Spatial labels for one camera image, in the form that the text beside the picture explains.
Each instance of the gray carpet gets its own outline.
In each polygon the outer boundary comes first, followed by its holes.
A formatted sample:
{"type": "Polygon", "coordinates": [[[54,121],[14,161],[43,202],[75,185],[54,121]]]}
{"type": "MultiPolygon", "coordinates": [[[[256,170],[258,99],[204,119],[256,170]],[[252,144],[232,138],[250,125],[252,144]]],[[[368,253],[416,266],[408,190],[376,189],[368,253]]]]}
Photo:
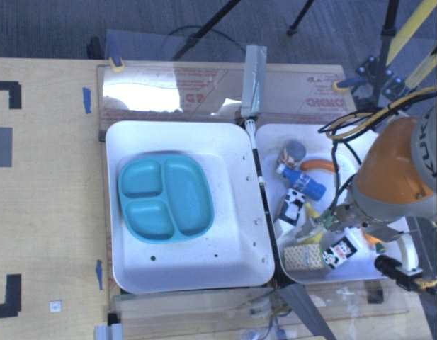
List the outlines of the gray carpet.
{"type": "MultiPolygon", "coordinates": [[[[160,59],[149,41],[160,41],[177,28],[206,23],[229,0],[0,0],[0,57],[87,59],[86,45],[92,36],[103,46],[108,29],[145,34],[148,59],[160,59]]],[[[340,64],[346,76],[370,55],[378,56],[388,0],[316,0],[292,37],[286,30],[307,0],[242,0],[215,27],[236,42],[268,47],[268,62],[340,64]]],[[[400,0],[396,27],[402,27],[422,0],[400,0]]],[[[186,37],[195,29],[180,29],[174,36],[186,37]]],[[[204,41],[221,44],[231,55],[217,60],[239,60],[236,45],[210,31],[204,41]]],[[[424,21],[397,55],[390,68],[406,78],[437,45],[437,8],[424,21]]],[[[195,59],[189,52],[185,60],[195,59]]],[[[435,68],[419,88],[436,85],[435,68]]],[[[368,87],[358,93],[370,93],[368,87]]],[[[413,105],[407,114],[419,117],[435,100],[413,105]]],[[[436,230],[422,225],[426,254],[437,268],[436,230]]],[[[437,299],[424,299],[425,311],[437,338],[437,299]]]]}

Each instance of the blue tape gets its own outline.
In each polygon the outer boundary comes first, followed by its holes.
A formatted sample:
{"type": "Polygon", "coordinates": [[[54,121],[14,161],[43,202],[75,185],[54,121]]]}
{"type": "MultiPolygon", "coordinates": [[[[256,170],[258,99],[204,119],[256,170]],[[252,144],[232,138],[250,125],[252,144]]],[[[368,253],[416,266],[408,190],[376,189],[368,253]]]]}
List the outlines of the blue tape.
{"type": "Polygon", "coordinates": [[[97,259],[96,273],[97,273],[97,279],[98,279],[98,288],[100,288],[100,291],[102,291],[102,289],[103,289],[103,285],[102,285],[102,261],[100,259],[97,259]]]}
{"type": "Polygon", "coordinates": [[[86,114],[91,113],[91,90],[86,87],[83,87],[83,104],[86,114]]]}
{"type": "Polygon", "coordinates": [[[117,68],[123,66],[123,61],[120,58],[118,43],[115,41],[112,35],[107,36],[107,45],[109,48],[110,58],[113,61],[113,64],[117,68]]]}

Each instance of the blue plate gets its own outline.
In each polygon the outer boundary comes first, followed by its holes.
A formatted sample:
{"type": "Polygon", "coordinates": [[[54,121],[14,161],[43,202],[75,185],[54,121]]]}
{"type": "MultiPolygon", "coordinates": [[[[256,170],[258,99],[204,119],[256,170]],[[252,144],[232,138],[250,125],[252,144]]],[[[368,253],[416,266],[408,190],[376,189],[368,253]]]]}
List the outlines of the blue plate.
{"type": "Polygon", "coordinates": [[[143,242],[196,238],[213,223],[207,179],[190,157],[166,154],[133,160],[120,171],[118,191],[127,228],[143,242]]]}

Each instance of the sticker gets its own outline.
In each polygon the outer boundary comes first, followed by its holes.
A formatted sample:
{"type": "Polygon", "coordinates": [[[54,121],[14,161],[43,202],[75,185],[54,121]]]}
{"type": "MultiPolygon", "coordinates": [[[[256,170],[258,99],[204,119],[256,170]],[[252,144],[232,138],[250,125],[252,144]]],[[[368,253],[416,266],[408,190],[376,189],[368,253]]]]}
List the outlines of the sticker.
{"type": "Polygon", "coordinates": [[[298,219],[300,218],[300,211],[304,204],[305,196],[298,191],[289,188],[288,193],[284,197],[278,219],[296,226],[298,219]]]}
{"type": "Polygon", "coordinates": [[[356,252],[357,250],[352,245],[351,241],[347,237],[344,237],[323,251],[322,257],[331,269],[335,269],[347,261],[347,259],[350,256],[353,256],[356,252]]]}
{"type": "Polygon", "coordinates": [[[50,301],[50,312],[61,312],[62,311],[62,301],[50,301]]]}

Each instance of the blue bottle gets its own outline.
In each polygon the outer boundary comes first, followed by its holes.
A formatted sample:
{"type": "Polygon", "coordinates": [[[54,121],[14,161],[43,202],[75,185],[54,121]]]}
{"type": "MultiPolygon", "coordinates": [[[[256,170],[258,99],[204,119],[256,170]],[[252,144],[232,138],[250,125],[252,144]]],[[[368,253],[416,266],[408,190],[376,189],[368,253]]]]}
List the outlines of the blue bottle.
{"type": "Polygon", "coordinates": [[[276,172],[286,177],[293,189],[305,194],[311,200],[321,200],[327,190],[324,185],[318,183],[303,171],[289,169],[284,164],[279,164],[276,172]]]}

